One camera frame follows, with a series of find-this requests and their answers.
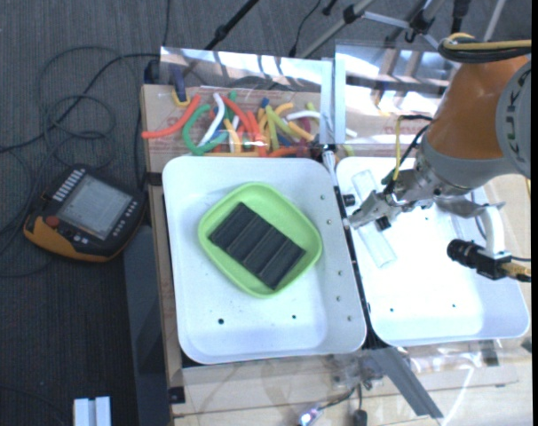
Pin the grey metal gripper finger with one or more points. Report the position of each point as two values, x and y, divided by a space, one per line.
375 200
360 218

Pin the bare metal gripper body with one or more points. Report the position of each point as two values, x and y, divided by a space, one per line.
411 189

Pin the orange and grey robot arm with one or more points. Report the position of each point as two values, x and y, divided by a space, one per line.
466 104

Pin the clear plastic tube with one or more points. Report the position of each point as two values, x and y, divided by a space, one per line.
381 246

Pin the white plastic tray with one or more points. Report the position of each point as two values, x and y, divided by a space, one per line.
429 291
260 326

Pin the black ridged block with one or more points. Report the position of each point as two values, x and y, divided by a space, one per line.
256 246

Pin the white curved foam stick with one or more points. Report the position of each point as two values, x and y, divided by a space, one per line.
304 114

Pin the yellow-green foam stick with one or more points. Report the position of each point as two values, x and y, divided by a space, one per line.
272 129

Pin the yellow curved foam stick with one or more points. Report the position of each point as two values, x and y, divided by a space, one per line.
285 107

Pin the red foam stick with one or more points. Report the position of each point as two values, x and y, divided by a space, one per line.
234 107
256 135

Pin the green plate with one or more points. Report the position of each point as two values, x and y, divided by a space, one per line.
220 255

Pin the blue foam stick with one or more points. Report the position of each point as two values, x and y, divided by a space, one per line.
264 103

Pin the green curved foam stick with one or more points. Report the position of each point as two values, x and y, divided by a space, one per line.
187 136

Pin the brown cardboard board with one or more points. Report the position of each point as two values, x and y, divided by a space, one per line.
162 149

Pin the black cylinder on white bracket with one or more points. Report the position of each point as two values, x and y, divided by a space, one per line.
466 252

